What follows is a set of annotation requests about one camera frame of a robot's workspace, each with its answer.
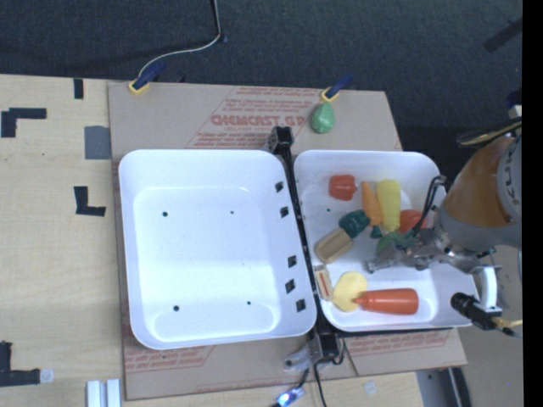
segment orange bottle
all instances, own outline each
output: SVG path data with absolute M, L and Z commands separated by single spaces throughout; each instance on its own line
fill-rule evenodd
M 365 291 L 355 301 L 364 310 L 384 314 L 413 315 L 418 310 L 418 294 L 412 288 Z

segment gray floor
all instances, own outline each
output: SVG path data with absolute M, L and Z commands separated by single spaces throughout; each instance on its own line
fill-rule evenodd
M 503 316 L 522 320 L 522 286 L 517 269 L 517 251 L 499 248 L 495 262 Z M 522 332 L 522 326 L 516 328 Z M 460 330 L 468 364 L 463 367 L 473 407 L 524 405 L 523 339 L 499 332 L 483 332 L 471 326 Z
M 494 257 L 495 264 L 501 266 L 499 305 L 504 318 L 514 321 L 523 318 L 517 256 L 516 249 L 499 248 Z M 522 326 L 515 327 L 515 331 L 522 333 Z M 459 332 L 468 362 L 461 368 L 465 384 L 451 377 L 451 370 L 419 371 L 417 379 L 425 407 L 524 405 L 523 339 L 484 332 L 475 326 L 462 327 Z

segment white divided tray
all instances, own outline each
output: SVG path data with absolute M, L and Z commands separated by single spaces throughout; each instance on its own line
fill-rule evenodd
M 315 244 L 339 227 L 339 220 L 351 211 L 362 209 L 362 181 L 374 184 L 383 179 L 400 183 L 401 208 L 423 209 L 428 186 L 439 175 L 435 163 L 420 153 L 364 151 L 306 151 L 294 163 L 305 232 L 314 266 L 322 262 L 315 254 Z M 333 175 L 355 177 L 357 190 L 350 201 L 328 195 L 328 183 Z M 445 196 L 443 187 L 437 191 L 434 203 Z M 370 238 L 368 227 L 354 239 L 354 247 L 341 258 L 327 264 L 332 284 L 346 271 L 359 271 L 368 281 L 368 289 L 412 287 L 419 296 L 415 315 L 386 315 L 363 310 L 345 313 L 329 301 L 321 300 L 328 321 L 345 332 L 393 331 L 429 329 L 469 325 L 470 321 L 451 308 L 451 297 L 462 292 L 478 297 L 472 276 L 448 264 L 432 263 L 428 270 L 395 265 L 370 274 L 364 261 L 376 255 L 378 240 Z
M 308 332 L 316 320 L 282 163 L 238 150 L 120 162 L 131 326 L 155 349 Z

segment black hole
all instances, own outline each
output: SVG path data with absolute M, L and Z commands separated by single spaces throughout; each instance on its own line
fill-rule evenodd
M 285 283 L 285 289 L 287 290 L 287 293 L 290 293 L 295 288 L 296 284 L 294 283 L 294 279 L 290 279 L 287 283 Z
M 298 300 L 296 302 L 296 310 L 298 310 L 298 312 L 301 312 L 304 309 L 305 309 L 305 300 L 304 299 Z

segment white cable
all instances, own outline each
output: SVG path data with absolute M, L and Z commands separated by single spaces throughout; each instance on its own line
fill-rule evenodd
M 196 48 L 188 48 L 188 49 L 185 49 L 185 50 L 178 50 L 178 51 L 174 51 L 174 52 L 171 52 L 171 53 L 166 53 L 166 54 L 162 54 L 152 60 L 149 60 L 139 71 L 139 74 L 138 74 L 138 78 L 142 76 L 142 73 L 150 66 L 152 65 L 154 62 L 156 62 L 157 60 L 161 60 L 161 59 L 164 59 L 164 58 L 168 58 L 170 56 L 177 56 L 178 54 L 184 54 L 184 53 L 195 53 L 197 51 L 202 51 L 202 50 L 205 50 L 206 48 L 209 48 L 211 46 L 213 46 L 215 43 L 217 43 L 217 41 L 219 41 L 219 39 L 221 39 L 221 22 L 219 21 L 219 8 L 218 8 L 218 5 L 217 5 L 217 0 L 213 0 L 213 6 L 214 6 L 214 10 L 215 10 L 215 19 L 216 19 L 216 27 L 217 27 L 217 36 L 215 37 L 215 39 L 213 39 L 213 41 L 203 45 L 202 47 L 196 47 Z

